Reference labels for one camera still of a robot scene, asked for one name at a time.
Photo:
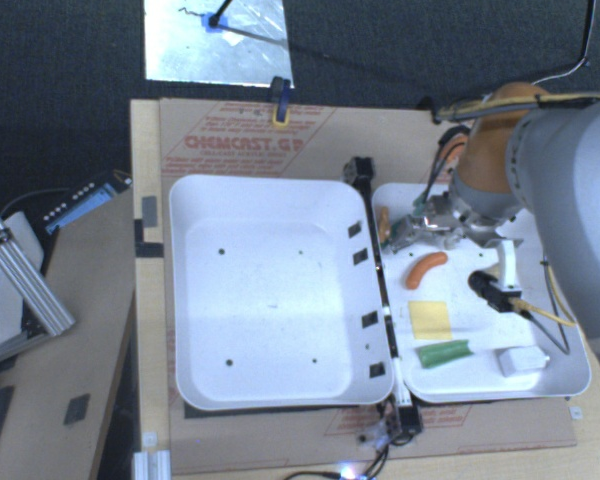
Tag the black cylinder on white bracket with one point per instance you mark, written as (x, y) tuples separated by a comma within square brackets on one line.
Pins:
[(502, 288)]

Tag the white plastic tray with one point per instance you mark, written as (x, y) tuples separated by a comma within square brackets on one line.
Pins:
[(275, 298), (485, 328)]

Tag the brown biscuit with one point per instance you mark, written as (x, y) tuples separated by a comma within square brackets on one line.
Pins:
[(383, 220)]

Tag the green pea pod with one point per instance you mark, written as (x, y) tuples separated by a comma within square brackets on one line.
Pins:
[(442, 354)]

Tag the thin black and white rod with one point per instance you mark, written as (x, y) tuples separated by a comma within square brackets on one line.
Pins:
[(386, 313)]

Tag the white box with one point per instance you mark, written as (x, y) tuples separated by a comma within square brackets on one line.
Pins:
[(521, 361)]

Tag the orange sausage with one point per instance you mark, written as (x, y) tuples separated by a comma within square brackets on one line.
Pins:
[(425, 270)]

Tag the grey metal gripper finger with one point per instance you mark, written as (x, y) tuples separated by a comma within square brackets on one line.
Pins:
[(406, 244), (401, 226)]

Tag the yellow cheese slice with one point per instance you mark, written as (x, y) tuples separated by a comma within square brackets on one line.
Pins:
[(430, 320)]

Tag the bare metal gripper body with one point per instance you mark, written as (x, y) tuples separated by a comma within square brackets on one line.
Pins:
[(445, 220)]

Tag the brown cardboard board red print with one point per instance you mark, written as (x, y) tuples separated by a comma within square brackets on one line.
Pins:
[(260, 133)]

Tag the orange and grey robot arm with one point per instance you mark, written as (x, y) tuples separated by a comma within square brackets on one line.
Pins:
[(565, 178)]

